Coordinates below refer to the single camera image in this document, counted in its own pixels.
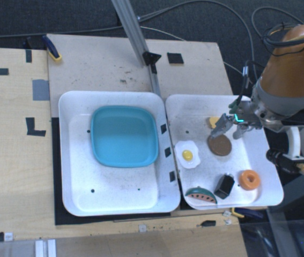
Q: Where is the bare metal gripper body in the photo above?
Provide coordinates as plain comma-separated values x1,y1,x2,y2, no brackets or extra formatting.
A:
234,100,287,133

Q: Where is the yellow toy food piece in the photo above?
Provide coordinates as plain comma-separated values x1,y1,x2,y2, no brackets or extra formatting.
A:
209,116,221,130

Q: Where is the brown round biscuit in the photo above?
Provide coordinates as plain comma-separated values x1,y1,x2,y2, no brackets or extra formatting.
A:
207,134,233,157

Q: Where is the white plastic tray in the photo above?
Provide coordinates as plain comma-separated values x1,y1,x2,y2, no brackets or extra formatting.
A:
165,94,285,210
58,90,181,217

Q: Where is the white and yellow fried egg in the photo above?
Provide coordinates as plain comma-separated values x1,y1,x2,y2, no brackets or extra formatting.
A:
174,140,202,170

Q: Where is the orange doughnut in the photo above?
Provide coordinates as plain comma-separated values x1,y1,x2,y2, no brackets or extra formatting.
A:
238,169,262,191

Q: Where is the black carton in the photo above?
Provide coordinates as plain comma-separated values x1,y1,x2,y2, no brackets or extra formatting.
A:
213,173,235,200

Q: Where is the green and red watermelon slice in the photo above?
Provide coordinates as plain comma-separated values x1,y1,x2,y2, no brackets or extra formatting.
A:
184,186,218,205

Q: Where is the blue plate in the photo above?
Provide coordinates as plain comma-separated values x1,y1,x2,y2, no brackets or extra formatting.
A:
91,105,160,169

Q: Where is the pale wood board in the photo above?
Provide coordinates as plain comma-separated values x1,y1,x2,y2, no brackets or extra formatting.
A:
46,33,241,237

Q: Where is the black cylinder on white bracket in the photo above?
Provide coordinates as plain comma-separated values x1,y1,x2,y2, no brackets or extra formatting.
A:
265,126,304,176

